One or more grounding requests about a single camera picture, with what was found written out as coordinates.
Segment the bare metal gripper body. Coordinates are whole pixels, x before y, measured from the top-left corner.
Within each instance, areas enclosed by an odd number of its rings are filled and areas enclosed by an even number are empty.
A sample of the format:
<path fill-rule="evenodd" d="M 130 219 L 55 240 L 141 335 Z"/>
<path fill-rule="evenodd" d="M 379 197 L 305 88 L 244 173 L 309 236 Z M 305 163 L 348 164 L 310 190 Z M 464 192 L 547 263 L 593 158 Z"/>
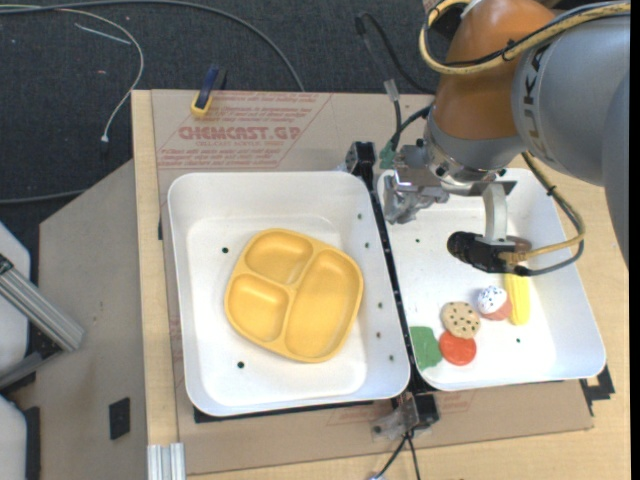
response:
<path fill-rule="evenodd" d="M 466 167 L 431 143 L 404 145 L 393 163 L 393 195 L 406 203 L 444 203 L 450 194 L 480 195 L 499 173 Z"/>

